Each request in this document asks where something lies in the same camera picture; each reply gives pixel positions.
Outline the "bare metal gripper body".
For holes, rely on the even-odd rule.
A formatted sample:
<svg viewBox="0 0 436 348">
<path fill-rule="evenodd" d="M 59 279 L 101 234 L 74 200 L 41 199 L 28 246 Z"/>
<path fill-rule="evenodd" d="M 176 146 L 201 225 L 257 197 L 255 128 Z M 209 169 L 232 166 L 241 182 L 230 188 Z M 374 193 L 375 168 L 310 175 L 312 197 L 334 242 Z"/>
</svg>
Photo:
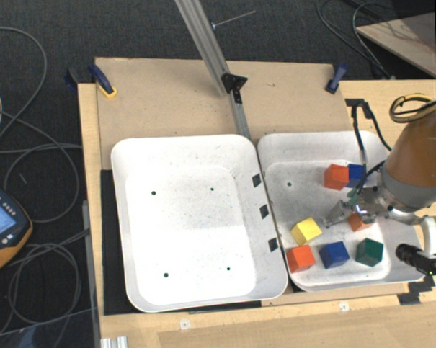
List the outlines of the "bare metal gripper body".
<svg viewBox="0 0 436 348">
<path fill-rule="evenodd" d="M 397 200 L 384 187 L 367 187 L 357 201 L 357 214 L 372 213 L 379 218 L 391 219 L 404 224 L 418 224 L 422 217 L 415 214 L 416 208 Z"/>
</svg>

